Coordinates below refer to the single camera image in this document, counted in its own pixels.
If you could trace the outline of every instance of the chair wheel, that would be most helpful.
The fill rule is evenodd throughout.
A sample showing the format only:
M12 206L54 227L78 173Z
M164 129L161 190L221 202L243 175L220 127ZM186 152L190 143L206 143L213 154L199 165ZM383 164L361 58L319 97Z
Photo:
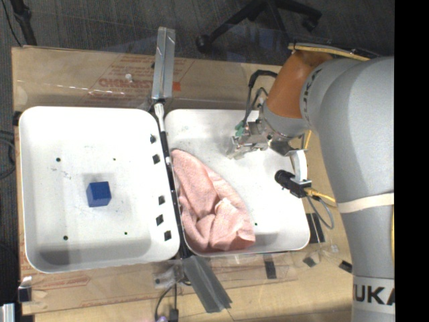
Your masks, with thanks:
M208 52L212 46L209 35L198 36L195 39L195 44L199 52Z
M308 32L313 31L317 25L318 21L314 19L307 18L302 21L302 26L304 26L308 30Z

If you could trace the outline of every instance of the pink cloth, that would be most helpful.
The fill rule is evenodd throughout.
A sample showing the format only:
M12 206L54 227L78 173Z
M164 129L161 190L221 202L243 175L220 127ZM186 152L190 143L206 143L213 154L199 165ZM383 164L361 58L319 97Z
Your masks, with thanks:
M233 187L193 155L175 149L171 156L189 246L209 253L254 244L246 206Z

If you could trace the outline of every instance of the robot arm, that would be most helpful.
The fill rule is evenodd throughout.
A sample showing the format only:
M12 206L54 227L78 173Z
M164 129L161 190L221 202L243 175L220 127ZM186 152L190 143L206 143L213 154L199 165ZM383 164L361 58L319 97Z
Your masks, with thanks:
M363 62L296 51L261 108L259 128L246 129L285 156L306 129L318 135L353 261L353 322L395 321L393 70L393 57Z

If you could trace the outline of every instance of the white band on robot arm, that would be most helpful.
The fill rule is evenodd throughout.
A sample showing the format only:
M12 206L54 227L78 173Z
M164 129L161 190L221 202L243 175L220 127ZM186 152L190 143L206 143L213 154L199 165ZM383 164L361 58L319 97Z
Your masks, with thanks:
M385 205L393 205L395 203L394 193L385 193L384 195L377 195L356 199L354 201L347 201L346 203L337 203L340 213L352 213L371 207L382 207Z

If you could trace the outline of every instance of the blue cube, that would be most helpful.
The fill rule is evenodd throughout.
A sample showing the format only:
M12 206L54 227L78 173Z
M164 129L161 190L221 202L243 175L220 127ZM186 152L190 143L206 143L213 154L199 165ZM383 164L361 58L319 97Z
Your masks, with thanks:
M112 199L108 181L92 182L86 189L89 207L105 207Z

